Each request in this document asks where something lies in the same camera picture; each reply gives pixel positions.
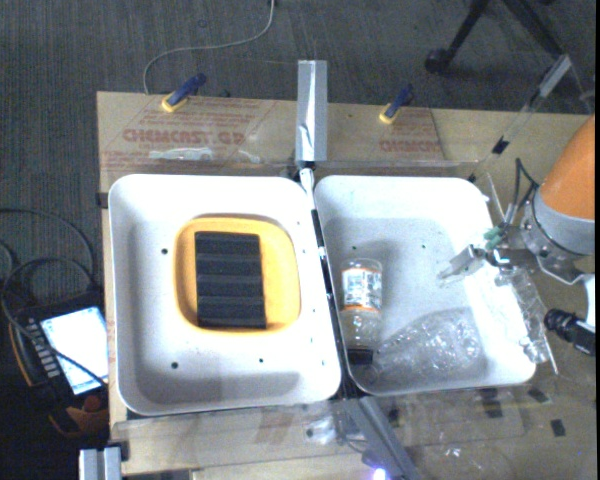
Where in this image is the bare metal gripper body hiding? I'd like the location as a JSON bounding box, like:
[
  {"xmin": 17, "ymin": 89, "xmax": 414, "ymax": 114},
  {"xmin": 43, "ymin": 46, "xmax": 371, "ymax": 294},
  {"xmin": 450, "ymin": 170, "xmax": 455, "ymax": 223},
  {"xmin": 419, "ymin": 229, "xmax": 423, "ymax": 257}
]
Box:
[{"xmin": 484, "ymin": 215, "xmax": 587, "ymax": 285}]

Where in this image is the slim clear plastic bottle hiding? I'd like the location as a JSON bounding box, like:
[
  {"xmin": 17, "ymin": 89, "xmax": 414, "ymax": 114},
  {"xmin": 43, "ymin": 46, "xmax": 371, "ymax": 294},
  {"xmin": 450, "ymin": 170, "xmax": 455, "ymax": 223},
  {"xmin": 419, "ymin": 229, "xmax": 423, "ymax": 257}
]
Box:
[{"xmin": 494, "ymin": 267, "xmax": 552, "ymax": 365}]

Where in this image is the white plastic tray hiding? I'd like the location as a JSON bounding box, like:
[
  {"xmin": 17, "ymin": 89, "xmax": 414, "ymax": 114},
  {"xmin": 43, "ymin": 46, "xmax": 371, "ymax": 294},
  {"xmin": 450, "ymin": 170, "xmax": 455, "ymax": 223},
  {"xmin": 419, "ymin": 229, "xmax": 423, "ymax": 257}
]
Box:
[
  {"xmin": 107, "ymin": 173, "xmax": 343, "ymax": 417},
  {"xmin": 312, "ymin": 174, "xmax": 538, "ymax": 398}
]

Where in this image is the crumpled clear plastic bottle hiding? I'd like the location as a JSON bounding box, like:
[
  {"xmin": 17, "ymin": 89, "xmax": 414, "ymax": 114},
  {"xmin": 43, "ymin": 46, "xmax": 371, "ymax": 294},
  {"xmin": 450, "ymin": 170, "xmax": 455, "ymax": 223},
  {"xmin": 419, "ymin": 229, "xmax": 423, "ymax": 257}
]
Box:
[{"xmin": 373, "ymin": 310, "xmax": 483, "ymax": 385}]

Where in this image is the clear bottle with orange label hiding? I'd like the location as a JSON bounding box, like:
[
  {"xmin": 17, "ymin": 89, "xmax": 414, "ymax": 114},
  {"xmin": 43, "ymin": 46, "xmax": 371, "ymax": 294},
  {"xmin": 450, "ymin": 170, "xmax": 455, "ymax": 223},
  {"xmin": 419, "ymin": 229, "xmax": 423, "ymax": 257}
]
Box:
[{"xmin": 340, "ymin": 257, "xmax": 384, "ymax": 367}]

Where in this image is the thin black and white rod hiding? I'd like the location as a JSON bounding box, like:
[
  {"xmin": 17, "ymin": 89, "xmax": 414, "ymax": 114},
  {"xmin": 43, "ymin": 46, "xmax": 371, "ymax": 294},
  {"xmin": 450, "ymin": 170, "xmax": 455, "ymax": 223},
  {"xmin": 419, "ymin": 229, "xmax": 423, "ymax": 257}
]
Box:
[{"xmin": 298, "ymin": 167, "xmax": 352, "ymax": 399}]

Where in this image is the brown cardboard board red print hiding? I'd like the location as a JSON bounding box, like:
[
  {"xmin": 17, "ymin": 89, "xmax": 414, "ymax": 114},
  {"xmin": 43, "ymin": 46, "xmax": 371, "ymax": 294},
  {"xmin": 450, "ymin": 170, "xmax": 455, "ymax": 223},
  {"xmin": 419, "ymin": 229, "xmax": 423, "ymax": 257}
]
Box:
[{"xmin": 95, "ymin": 91, "xmax": 596, "ymax": 475}]

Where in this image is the yellow plate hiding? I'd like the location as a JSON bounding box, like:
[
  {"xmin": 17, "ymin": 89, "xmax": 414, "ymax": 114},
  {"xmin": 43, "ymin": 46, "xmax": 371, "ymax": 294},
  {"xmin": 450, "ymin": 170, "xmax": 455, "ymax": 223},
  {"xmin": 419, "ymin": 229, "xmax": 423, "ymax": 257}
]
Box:
[{"xmin": 173, "ymin": 215, "xmax": 302, "ymax": 335}]

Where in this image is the black ribbed rectangular block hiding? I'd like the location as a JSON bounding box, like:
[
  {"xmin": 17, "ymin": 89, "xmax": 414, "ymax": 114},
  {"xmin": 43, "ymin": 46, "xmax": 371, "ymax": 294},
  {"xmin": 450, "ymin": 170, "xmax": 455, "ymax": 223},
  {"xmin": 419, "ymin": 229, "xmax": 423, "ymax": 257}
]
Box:
[{"xmin": 193, "ymin": 230, "xmax": 268, "ymax": 331}]

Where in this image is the black cylinder on white bracket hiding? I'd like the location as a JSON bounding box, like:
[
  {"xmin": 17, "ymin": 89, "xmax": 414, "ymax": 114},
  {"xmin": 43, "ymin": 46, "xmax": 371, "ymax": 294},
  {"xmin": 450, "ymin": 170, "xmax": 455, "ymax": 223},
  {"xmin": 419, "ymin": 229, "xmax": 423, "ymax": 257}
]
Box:
[{"xmin": 543, "ymin": 272, "xmax": 596, "ymax": 357}]

